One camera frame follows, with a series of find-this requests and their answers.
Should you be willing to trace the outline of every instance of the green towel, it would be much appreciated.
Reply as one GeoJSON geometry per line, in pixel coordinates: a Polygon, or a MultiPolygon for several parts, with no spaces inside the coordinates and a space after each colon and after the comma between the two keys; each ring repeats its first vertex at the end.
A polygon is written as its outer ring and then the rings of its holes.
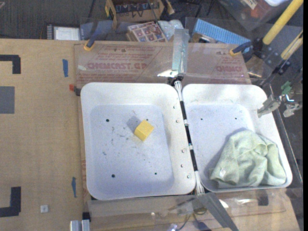
{"type": "Polygon", "coordinates": [[[245,130],[232,135],[210,176],[219,188],[279,186],[286,174],[280,164],[277,145],[245,130]]]}

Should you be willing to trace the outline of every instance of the red object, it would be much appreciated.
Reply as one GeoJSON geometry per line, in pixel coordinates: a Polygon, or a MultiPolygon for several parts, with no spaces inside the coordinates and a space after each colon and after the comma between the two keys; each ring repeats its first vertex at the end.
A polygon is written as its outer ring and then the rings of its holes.
{"type": "Polygon", "coordinates": [[[74,91],[74,89],[75,89],[75,86],[74,86],[73,84],[70,84],[70,85],[69,85],[69,90],[70,90],[70,91],[74,91]]]}

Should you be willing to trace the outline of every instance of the wooden table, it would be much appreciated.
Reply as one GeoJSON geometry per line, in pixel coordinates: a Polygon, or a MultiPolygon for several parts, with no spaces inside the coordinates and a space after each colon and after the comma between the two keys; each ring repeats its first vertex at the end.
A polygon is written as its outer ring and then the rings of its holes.
{"type": "MultiPolygon", "coordinates": [[[[0,230],[69,230],[84,210],[75,41],[0,39],[0,54],[19,55],[21,74],[0,62],[0,86],[14,87],[14,114],[0,114],[0,207],[21,187],[21,212],[0,218],[0,230]],[[63,59],[68,61],[64,76],[63,59]],[[76,179],[76,195],[72,180],[76,179]],[[41,213],[40,206],[49,212],[41,213]]],[[[241,230],[299,230],[289,199],[281,213],[234,218],[241,230]]]]}

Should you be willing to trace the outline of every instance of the white plastic bin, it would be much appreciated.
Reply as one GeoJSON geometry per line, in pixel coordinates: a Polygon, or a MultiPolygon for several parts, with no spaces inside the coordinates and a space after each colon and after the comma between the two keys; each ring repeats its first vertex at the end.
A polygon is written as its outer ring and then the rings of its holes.
{"type": "Polygon", "coordinates": [[[292,0],[218,0],[248,31],[279,15],[292,0]]]}

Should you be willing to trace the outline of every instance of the yellow sponge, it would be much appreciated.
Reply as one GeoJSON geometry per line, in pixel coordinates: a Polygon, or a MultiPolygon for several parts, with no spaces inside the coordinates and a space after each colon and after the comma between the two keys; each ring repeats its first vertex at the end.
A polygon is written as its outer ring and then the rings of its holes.
{"type": "Polygon", "coordinates": [[[137,126],[134,134],[142,141],[145,141],[145,139],[152,133],[153,130],[154,127],[146,120],[143,120],[139,126],[137,126]]]}

